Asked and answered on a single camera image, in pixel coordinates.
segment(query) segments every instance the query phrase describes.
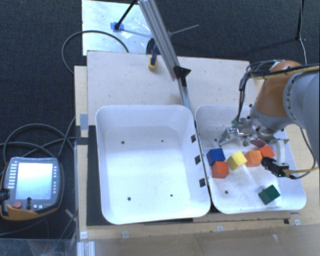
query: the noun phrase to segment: cube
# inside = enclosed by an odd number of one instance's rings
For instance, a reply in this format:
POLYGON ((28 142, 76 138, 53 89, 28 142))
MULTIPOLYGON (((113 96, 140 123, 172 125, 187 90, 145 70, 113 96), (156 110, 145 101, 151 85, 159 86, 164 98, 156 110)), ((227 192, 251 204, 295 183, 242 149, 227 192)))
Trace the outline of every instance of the cube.
POLYGON ((215 161, 224 161, 226 160, 224 151, 222 148, 214 148, 210 149, 206 154, 206 158, 208 159, 209 165, 213 165, 215 161))
POLYGON ((269 145, 259 148, 259 151, 261 152, 262 158, 272 158, 275 156, 275 153, 269 145))
POLYGON ((247 159, 245 158, 244 154, 242 154, 241 151, 238 151, 238 152, 232 154, 227 159, 227 162, 228 162, 231 170, 234 171, 238 167, 244 165, 247 162, 247 159))
POLYGON ((265 205, 269 204, 276 198, 280 197, 278 190, 274 185, 268 186, 266 189, 263 189, 258 196, 263 201, 265 205))
POLYGON ((213 178, 224 179, 229 175, 229 166, 227 162, 215 161, 211 165, 211 173, 213 178))
POLYGON ((262 155, 259 150, 249 151, 244 157, 247 160, 246 167, 258 167, 261 164, 262 155))

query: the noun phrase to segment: emergency stop button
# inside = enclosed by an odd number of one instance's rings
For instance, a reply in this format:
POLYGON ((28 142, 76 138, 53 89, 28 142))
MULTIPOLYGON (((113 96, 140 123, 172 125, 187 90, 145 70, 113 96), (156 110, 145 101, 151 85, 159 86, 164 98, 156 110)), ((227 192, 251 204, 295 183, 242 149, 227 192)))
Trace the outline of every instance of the emergency stop button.
POLYGON ((13 208, 14 209, 21 209, 22 208, 22 203, 20 201, 15 201, 13 203, 13 208))

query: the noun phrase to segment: black carpet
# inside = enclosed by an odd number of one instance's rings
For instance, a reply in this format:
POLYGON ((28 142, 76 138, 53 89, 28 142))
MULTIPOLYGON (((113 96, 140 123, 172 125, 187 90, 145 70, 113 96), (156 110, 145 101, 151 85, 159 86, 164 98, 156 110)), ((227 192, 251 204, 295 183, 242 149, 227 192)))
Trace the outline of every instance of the black carpet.
MULTIPOLYGON (((169 31, 199 24, 172 36, 180 56, 304 62, 303 48, 295 40, 299 0, 158 0, 157 4, 169 31)), ((63 64, 61 47, 68 36, 81 29, 81 0, 0 1, 0 143, 18 127, 31 123, 52 125, 66 132, 75 115, 74 80, 63 64)), ((308 0, 301 30, 308 63, 319 62, 319 34, 320 2, 308 0)), ((86 63, 81 36, 67 45, 65 56, 71 67, 86 63)), ((43 130, 23 132, 15 138, 40 144, 54 139, 53 134, 43 130)), ((26 149, 10 147, 7 157, 22 154, 23 150, 26 149)), ((51 150, 58 152, 59 146, 51 150)), ((66 186, 58 212, 48 216, 47 223, 44 220, 4 237, 61 237, 70 220, 65 210, 76 210, 73 161, 73 154, 66 147, 61 158, 66 186)), ((2 157, 0 166, 4 166, 2 157)), ((0 219, 0 235, 32 223, 0 219)), ((74 224, 70 225, 63 238, 73 228, 74 224)))

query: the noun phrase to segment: green cube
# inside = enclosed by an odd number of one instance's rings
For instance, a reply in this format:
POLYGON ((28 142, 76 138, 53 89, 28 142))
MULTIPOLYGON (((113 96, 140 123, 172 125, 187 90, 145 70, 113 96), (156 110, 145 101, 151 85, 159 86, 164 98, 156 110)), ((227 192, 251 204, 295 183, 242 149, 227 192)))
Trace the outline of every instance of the green cube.
POLYGON ((280 197, 280 194, 279 194, 278 190, 275 188, 275 186, 271 185, 271 186, 267 187, 266 189, 263 189, 258 194, 258 196, 261 198, 263 203, 265 205, 267 205, 270 202, 272 202, 273 200, 275 200, 276 198, 280 197))

